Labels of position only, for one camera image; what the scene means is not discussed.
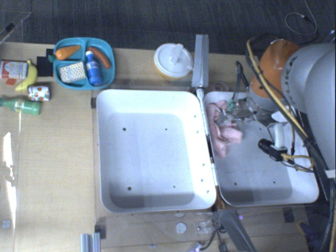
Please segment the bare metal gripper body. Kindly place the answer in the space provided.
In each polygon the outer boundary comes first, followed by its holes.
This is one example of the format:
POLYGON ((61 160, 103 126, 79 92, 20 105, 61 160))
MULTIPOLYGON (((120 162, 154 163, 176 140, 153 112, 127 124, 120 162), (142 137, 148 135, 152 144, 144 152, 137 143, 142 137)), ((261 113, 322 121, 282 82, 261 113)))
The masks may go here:
POLYGON ((261 121, 261 108, 251 99, 238 99, 233 109, 233 117, 235 119, 251 119, 255 121, 261 121))

